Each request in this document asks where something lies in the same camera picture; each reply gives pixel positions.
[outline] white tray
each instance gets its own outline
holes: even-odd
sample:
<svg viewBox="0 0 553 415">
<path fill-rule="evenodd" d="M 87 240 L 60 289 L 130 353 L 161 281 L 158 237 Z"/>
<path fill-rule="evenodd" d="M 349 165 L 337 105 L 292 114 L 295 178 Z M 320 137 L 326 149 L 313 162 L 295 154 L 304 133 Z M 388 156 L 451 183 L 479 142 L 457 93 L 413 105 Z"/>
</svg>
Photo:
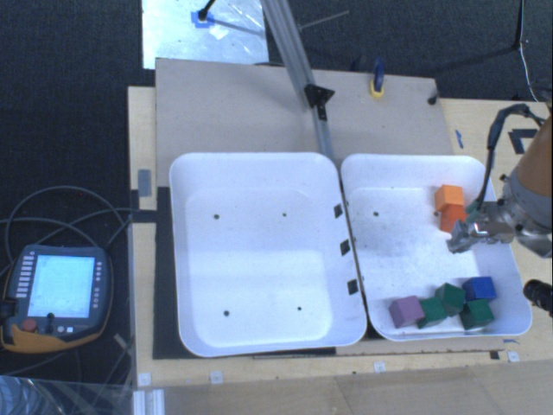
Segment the white tray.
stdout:
<svg viewBox="0 0 553 415">
<path fill-rule="evenodd" d="M 349 233 L 346 214 L 335 216 L 343 210 L 338 171 L 327 158 L 186 154 L 169 179 L 187 349 L 253 354 L 363 336 L 353 250 L 340 249 Z"/>
<path fill-rule="evenodd" d="M 531 308 L 509 245 L 473 246 L 452 254 L 434 213 L 442 184 L 463 188 L 468 204 L 479 193 L 484 166 L 466 156 L 384 156 L 358 154 L 341 167 L 347 210 L 359 269 L 374 328 L 393 341 L 474 335 L 520 335 L 531 326 Z M 488 184 L 486 200 L 495 200 Z M 490 303 L 495 321 L 465 331 L 458 316 L 439 325 L 396 329 L 388 310 L 400 297 L 434 296 L 445 282 L 461 286 L 490 276 L 498 297 Z"/>
</svg>

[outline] dark floor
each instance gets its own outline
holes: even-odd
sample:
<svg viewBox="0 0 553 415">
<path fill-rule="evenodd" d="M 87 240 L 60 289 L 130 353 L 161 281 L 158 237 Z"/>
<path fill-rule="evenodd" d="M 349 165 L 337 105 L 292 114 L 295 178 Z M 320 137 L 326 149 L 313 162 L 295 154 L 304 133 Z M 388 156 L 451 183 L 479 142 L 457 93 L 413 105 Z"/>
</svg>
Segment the dark floor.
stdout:
<svg viewBox="0 0 553 415">
<path fill-rule="evenodd" d="M 520 55 L 510 49 L 519 0 L 289 1 L 300 24 L 350 11 L 303 31 L 313 67 L 347 70 L 359 54 L 381 55 L 387 73 L 436 78 L 443 97 L 530 99 Z M 551 82 L 552 20 L 553 0 L 528 0 L 524 38 L 533 80 Z M 31 192 L 60 184 L 129 206 L 126 88 L 154 82 L 142 69 L 141 28 L 141 0 L 0 0 L 0 219 Z M 279 61 L 271 39 L 269 47 Z M 71 220 L 95 208 L 86 195 L 59 193 L 22 213 Z M 116 228 L 107 216 L 89 226 L 103 242 Z M 12 250 L 35 236 L 35 227 L 18 225 Z M 110 254 L 117 293 L 105 335 L 20 375 L 124 379 L 130 361 L 114 340 L 130 339 L 124 239 Z M 0 249 L 0 269 L 7 262 Z M 1 352 L 0 374 L 52 358 Z"/>
</svg>

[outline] black bracket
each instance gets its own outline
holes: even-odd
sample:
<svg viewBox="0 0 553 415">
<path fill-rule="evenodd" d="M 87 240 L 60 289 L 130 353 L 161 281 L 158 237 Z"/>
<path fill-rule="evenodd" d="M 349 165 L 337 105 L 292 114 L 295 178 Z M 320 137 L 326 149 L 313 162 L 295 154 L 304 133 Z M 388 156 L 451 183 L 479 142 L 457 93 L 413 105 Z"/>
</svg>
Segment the black bracket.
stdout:
<svg viewBox="0 0 553 415">
<path fill-rule="evenodd" d="M 325 109 L 325 104 L 334 95 L 334 91 L 325 87 L 312 85 L 311 83 L 306 85 L 303 90 L 308 98 L 309 106 L 317 106 L 319 120 L 327 121 L 327 110 Z"/>
</svg>

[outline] purple cube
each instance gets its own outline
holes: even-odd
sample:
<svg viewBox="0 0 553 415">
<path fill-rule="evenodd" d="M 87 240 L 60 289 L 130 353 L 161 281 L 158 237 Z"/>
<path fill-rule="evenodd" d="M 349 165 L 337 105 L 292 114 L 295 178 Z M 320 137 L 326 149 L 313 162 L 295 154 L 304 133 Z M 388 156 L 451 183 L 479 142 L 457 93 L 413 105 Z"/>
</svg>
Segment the purple cube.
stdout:
<svg viewBox="0 0 553 415">
<path fill-rule="evenodd" d="M 395 300 L 390 305 L 390 314 L 396 329 L 410 326 L 424 318 L 423 308 L 414 295 Z"/>
</svg>

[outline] red button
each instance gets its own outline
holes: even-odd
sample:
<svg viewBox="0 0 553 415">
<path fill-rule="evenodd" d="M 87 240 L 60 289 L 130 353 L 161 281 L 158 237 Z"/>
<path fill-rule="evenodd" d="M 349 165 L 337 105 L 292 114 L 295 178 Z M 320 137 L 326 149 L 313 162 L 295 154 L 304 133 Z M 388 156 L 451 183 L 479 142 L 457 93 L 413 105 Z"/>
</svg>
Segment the red button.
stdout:
<svg viewBox="0 0 553 415">
<path fill-rule="evenodd" d="M 36 320 L 34 318 L 27 318 L 21 323 L 21 329 L 25 332 L 36 331 Z"/>
</svg>

